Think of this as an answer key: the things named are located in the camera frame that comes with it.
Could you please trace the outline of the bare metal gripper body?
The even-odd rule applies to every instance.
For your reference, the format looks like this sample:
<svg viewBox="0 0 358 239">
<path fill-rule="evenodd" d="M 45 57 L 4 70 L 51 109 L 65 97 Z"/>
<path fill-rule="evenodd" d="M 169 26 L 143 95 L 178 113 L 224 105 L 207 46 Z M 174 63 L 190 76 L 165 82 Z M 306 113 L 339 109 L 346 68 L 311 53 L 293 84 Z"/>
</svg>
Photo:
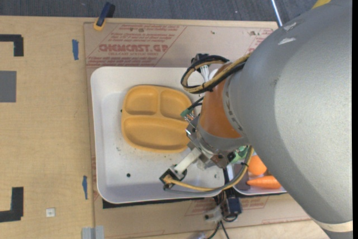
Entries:
<svg viewBox="0 0 358 239">
<path fill-rule="evenodd" d="M 201 152 L 199 159 L 205 168 L 212 165 L 226 168 L 235 157 L 235 138 L 210 134 L 200 125 L 199 116 L 186 116 L 185 120 L 188 122 L 186 133 L 190 140 L 189 147 Z"/>
</svg>

